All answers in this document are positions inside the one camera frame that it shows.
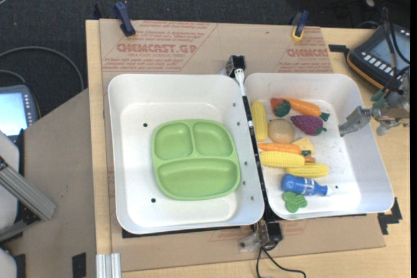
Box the yellow cheese wedge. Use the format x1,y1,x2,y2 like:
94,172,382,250
291,136,316,156

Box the thin black and white rod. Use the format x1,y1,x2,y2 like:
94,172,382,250
234,68,272,223

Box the orange tomato with green leaves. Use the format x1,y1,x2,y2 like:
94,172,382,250
270,97,292,118

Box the black block with thin wires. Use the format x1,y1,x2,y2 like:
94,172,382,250
227,55,247,75
260,221,284,243

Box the yellow corn cob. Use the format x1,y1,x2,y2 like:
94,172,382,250
259,150,306,169
285,162,330,179
250,101,269,143

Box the brown round potato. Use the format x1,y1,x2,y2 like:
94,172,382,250
267,118,296,145

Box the purple grapes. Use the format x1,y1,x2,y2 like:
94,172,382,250
290,115,328,137

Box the green broccoli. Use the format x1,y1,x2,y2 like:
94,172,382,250
281,191,308,214

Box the brown cardboard board red print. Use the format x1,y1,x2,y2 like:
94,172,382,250
98,18,386,272

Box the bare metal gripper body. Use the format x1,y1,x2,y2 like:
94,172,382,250
371,74,411,128

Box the green divided plate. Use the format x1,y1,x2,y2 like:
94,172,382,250
151,119,242,201

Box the white plastic tray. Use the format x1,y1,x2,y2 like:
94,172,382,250
107,74,266,235
243,72,395,221

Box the blue bottle with white cap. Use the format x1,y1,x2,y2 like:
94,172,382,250
280,173,334,198

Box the orange carrot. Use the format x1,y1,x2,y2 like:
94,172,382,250
281,97,331,122
257,142,312,157

